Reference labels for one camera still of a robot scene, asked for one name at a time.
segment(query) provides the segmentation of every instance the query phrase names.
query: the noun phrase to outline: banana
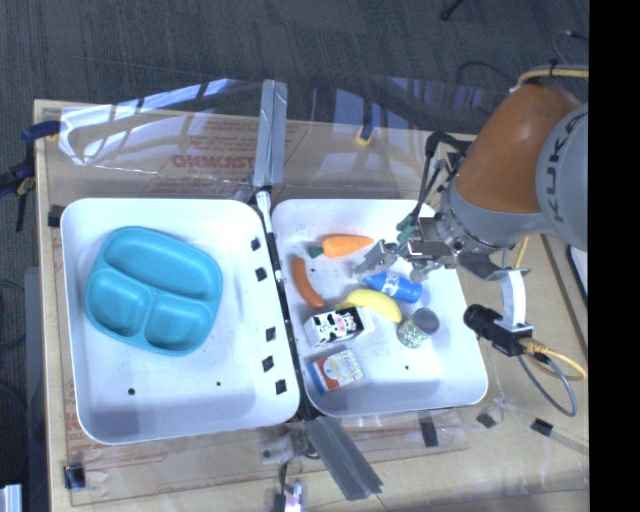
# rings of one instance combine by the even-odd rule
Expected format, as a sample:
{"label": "banana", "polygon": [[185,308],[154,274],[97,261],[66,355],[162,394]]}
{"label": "banana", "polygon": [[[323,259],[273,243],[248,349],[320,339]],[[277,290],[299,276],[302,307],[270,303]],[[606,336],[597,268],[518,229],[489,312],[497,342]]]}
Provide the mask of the banana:
{"label": "banana", "polygon": [[377,290],[369,290],[367,288],[353,290],[347,295],[346,299],[336,306],[336,309],[354,306],[375,309],[392,322],[398,324],[402,322],[402,312],[396,302],[388,295]]}

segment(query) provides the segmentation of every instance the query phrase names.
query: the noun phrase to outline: gray floor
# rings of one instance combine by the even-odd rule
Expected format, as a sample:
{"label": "gray floor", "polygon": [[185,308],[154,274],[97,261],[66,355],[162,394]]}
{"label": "gray floor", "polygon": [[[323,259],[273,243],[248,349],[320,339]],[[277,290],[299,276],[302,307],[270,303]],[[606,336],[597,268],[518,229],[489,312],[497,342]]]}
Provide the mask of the gray floor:
{"label": "gray floor", "polygon": [[[318,103],[314,92],[345,89],[427,130],[476,132],[523,72],[553,59],[589,61],[588,0],[465,0],[445,21],[452,2],[6,0],[0,173],[24,158],[20,132],[36,98],[105,104],[217,78],[274,78],[295,91],[290,118],[336,119],[331,95]],[[439,92],[438,105],[408,106],[388,77]],[[585,81],[564,85],[588,100]],[[459,91],[484,99],[460,108]],[[18,197],[0,198],[0,486],[27,491],[24,295],[11,283],[23,285],[38,264],[33,199],[16,233]]]}

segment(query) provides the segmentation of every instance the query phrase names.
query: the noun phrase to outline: brown sausage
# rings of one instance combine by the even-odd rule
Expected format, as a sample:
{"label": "brown sausage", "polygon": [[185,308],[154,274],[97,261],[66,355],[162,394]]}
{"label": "brown sausage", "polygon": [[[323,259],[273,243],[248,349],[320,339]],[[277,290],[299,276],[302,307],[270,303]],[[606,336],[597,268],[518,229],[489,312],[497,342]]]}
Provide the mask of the brown sausage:
{"label": "brown sausage", "polygon": [[292,270],[296,288],[298,288],[298,292],[300,292],[305,302],[317,310],[324,308],[326,302],[318,295],[309,282],[306,262],[302,258],[295,258],[293,260]]}

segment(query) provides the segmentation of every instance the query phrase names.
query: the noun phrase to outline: carrot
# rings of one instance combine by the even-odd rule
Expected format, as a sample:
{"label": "carrot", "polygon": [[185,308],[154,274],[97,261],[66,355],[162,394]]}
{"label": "carrot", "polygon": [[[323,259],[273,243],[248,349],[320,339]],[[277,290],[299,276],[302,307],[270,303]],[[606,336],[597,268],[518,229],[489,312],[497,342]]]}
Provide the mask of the carrot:
{"label": "carrot", "polygon": [[309,247],[309,256],[315,258],[324,254],[327,258],[347,256],[373,243],[373,238],[360,235],[333,235],[325,238],[322,246]]}
{"label": "carrot", "polygon": [[309,282],[306,262],[302,258],[294,258],[292,271],[293,281],[296,283],[296,288],[298,288],[298,292],[302,295],[305,302],[317,310],[324,308],[326,304],[324,299],[318,295]]}

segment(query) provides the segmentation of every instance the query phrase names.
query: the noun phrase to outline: blue plate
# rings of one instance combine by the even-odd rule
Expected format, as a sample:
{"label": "blue plate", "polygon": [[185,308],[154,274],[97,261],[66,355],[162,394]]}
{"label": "blue plate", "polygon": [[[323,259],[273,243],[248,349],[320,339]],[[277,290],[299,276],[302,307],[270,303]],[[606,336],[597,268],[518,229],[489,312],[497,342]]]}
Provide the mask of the blue plate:
{"label": "blue plate", "polygon": [[222,297],[222,272],[207,253],[138,226],[114,231],[91,269],[85,310],[101,332],[172,356],[207,339]]}

